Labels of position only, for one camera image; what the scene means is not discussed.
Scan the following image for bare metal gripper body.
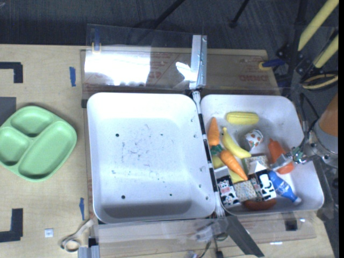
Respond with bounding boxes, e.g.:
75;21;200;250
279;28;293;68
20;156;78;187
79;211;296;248
291;140;339;169

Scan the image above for orange bottle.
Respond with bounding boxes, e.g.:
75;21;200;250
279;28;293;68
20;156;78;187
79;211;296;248
267;138;295;175

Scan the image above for beige box with green edge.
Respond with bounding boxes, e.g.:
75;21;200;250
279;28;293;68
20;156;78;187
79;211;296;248
241;154;270;175

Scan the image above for blue bottle with white cap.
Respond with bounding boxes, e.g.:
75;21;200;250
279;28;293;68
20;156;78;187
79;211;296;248
267;170;303;206

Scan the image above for black and white milk carton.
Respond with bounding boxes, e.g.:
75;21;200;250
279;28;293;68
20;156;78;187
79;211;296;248
247;161;278;202

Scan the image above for white cup with orange print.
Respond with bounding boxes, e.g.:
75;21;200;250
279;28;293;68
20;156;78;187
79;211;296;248
244;128;264;152

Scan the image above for beige patterned carton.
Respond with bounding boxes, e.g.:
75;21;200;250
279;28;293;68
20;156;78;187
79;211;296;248
233;178;263;203

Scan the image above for orange carrot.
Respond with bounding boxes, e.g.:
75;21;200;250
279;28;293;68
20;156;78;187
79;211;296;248
219;149;249;182
207;116;224;156

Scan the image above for brown bread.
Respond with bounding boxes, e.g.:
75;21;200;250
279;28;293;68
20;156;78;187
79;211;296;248
243;197;278;212

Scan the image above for white plastic tray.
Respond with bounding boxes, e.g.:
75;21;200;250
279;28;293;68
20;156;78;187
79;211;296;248
199;94;325;217
86;91;217;224

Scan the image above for yellow banana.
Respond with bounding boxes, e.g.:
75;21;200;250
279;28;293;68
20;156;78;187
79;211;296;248
220;126;252;160

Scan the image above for yellow corn cob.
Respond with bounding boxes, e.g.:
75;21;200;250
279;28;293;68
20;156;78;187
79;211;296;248
225;111;260;126

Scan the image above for white carton with cow print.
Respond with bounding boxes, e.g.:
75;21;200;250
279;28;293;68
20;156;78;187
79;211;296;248
216;174;242;208

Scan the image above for yellow toy food piece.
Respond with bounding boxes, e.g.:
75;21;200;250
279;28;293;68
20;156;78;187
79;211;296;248
211;154;225;170

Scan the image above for green divided plate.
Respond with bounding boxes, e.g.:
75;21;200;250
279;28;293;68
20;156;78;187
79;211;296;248
0;105;78;183

